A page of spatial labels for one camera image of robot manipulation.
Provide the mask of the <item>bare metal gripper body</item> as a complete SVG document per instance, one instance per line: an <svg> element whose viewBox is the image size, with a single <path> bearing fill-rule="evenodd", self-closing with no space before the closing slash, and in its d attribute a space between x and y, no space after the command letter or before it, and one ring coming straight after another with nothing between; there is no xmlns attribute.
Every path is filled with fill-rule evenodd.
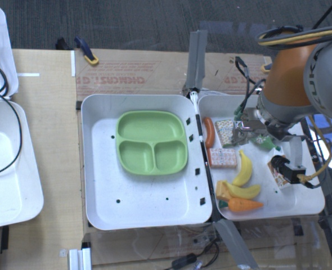
<svg viewBox="0 0 332 270"><path fill-rule="evenodd" d="M241 134L246 134L248 138L271 136L279 141L290 135L292 127L293 123L278 120L265 109L257 107L245 108L237 125Z"/></svg>

